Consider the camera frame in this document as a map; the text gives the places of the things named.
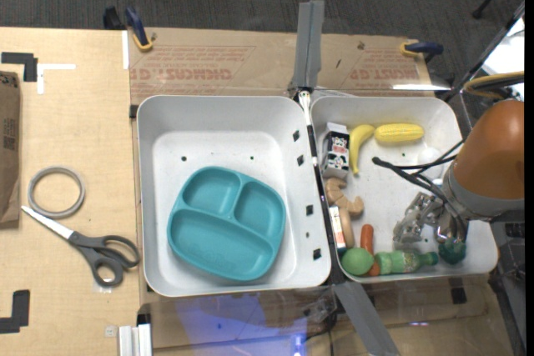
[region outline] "white egg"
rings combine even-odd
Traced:
[[[419,156],[417,156],[417,163],[419,164],[432,163],[436,159],[438,159],[440,156],[441,156],[441,153],[437,148],[427,147],[419,153]],[[443,165],[433,166],[432,168],[428,168],[423,173],[423,175],[425,175],[426,177],[432,180],[441,178],[442,174],[443,174]]]

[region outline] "white plastic tub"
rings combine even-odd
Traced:
[[[424,189],[408,183],[386,168],[374,165],[374,156],[395,165],[416,165],[421,150],[428,147],[446,152],[461,140],[456,115],[450,106],[436,98],[374,98],[374,97],[322,97],[311,109],[317,147],[321,150],[327,122],[344,124],[349,130],[364,123],[375,127],[386,123],[416,123],[425,129],[422,140],[385,147],[374,138],[360,147],[359,174],[349,173],[343,192],[349,199],[360,196],[365,205],[361,217],[352,220],[356,244],[360,244],[361,227],[369,223],[375,230],[375,252],[392,251],[393,228],[404,218],[405,210],[414,197]],[[443,172],[449,164],[444,165]],[[433,229],[425,226],[423,241],[415,248],[422,252],[437,251]],[[497,248],[490,224],[470,222],[466,240],[466,258],[456,265],[440,260],[436,266],[424,267],[416,273],[392,274],[372,278],[356,277],[357,282],[376,283],[414,278],[436,278],[490,272],[497,263]]]
[[[306,123],[294,101],[156,96],[139,106],[138,132],[144,274],[156,293],[182,297],[308,288],[328,278],[329,247]],[[188,177],[208,166],[256,178],[284,200],[280,250],[269,272],[255,281],[235,282],[193,268],[169,246],[166,228],[174,201]]]

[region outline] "black scissors handle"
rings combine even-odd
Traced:
[[[135,267],[141,259],[134,243],[122,236],[107,235],[99,238],[88,238],[81,233],[73,232],[68,241],[78,248],[87,259],[97,283],[106,287],[121,283],[123,269]],[[126,246],[132,258],[127,258],[117,249],[110,248],[108,243],[121,243]],[[103,278],[98,271],[101,267],[109,268],[113,272],[114,278],[111,280]]]

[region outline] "wooden table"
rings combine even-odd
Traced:
[[[198,41],[212,34],[228,41],[232,33],[250,41],[251,34],[215,33],[183,30],[180,34],[184,41]],[[357,38],[332,35],[325,38],[325,44],[344,48],[348,40],[355,46],[367,42],[365,37],[363,42]],[[258,39],[249,44],[261,46],[262,40],[267,39],[276,41],[277,36],[258,33]],[[293,37],[280,34],[278,40],[281,45],[290,41],[282,57],[282,67],[291,69]],[[69,166],[81,174],[87,193],[81,209],[61,223],[89,236],[113,233],[135,240],[139,204],[135,192],[132,122],[128,117],[130,79],[123,66],[122,33],[3,28],[0,51],[33,53],[40,63],[76,66],[74,70],[45,72],[43,94],[38,94],[36,83],[22,83],[21,203],[27,204],[28,182],[38,170],[53,164]],[[327,48],[323,58],[333,61],[335,55],[336,52]],[[270,60],[276,62],[273,68],[280,67],[280,58]],[[0,69],[18,72],[22,81],[22,66],[0,64]],[[51,176],[38,185],[36,196],[45,208],[65,208],[77,197],[77,188],[69,178]],[[440,350],[446,348],[448,352],[467,355],[479,348],[480,354],[511,354],[495,296],[485,278],[473,280],[472,288],[480,290],[484,304],[482,311],[477,310],[477,316],[463,318],[455,311],[445,320],[428,324],[427,328],[414,328],[396,324],[392,319],[399,316],[398,313],[394,316],[391,309],[381,312],[401,353],[445,354]],[[115,355],[116,328],[135,325],[141,304],[150,298],[157,300],[147,296],[140,284],[143,278],[139,270],[133,269],[117,288],[100,288],[80,253],[21,213],[17,225],[0,228],[0,318],[10,316],[13,292],[28,289],[31,293],[29,325],[19,333],[0,334],[0,353]],[[429,301],[421,300],[421,310],[428,309],[426,306]],[[365,354],[349,323],[341,321],[333,337],[336,354]],[[328,342],[328,334],[311,339],[308,354],[324,354]],[[265,346],[262,351],[260,348],[257,347],[257,352],[249,351],[263,354]],[[231,343],[221,346],[219,353],[216,349],[217,346],[204,348],[206,354],[244,351]],[[158,351],[200,354],[196,352],[187,348]]]

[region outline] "scissors blade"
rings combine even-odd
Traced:
[[[67,228],[65,226],[63,226],[62,224],[48,218],[48,217],[45,217],[44,215],[40,214],[40,213],[36,213],[33,209],[27,207],[27,206],[22,206],[21,209],[27,213],[30,217],[33,217],[35,218],[36,220],[38,220],[42,225],[45,225],[47,226],[48,228],[50,228],[52,231],[56,232],[57,234],[59,234],[59,236],[63,237],[63,238],[66,238],[68,240],[68,238],[70,238],[70,235],[74,233],[74,230],[71,230],[70,228]]]

